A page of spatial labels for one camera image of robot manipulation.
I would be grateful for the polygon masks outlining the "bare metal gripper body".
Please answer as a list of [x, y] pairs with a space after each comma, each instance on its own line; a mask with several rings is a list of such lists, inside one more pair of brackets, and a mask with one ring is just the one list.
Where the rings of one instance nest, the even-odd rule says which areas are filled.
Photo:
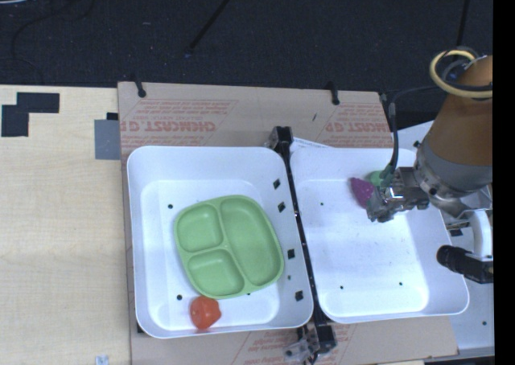
[[426, 210], [429, 206], [454, 219], [465, 219], [466, 214], [472, 211], [491, 213], [487, 187], [475, 191], [459, 189], [423, 168], [400, 167], [395, 170], [391, 186], [386, 189], [386, 198], [399, 201], [397, 213], [414, 208]]

